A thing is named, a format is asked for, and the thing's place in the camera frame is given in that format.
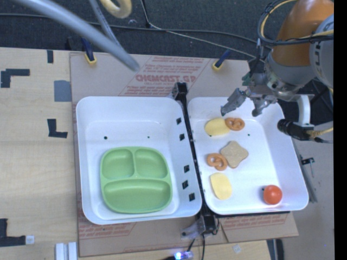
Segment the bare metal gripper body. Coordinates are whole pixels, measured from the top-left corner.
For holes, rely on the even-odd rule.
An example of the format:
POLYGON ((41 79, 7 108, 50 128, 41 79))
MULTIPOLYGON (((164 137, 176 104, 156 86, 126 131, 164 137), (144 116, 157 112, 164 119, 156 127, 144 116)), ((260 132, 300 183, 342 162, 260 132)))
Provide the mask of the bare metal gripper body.
POLYGON ((245 76, 249 96, 262 99, 279 99, 294 102, 299 89, 305 85, 304 66, 285 66, 278 63, 250 65, 245 76))

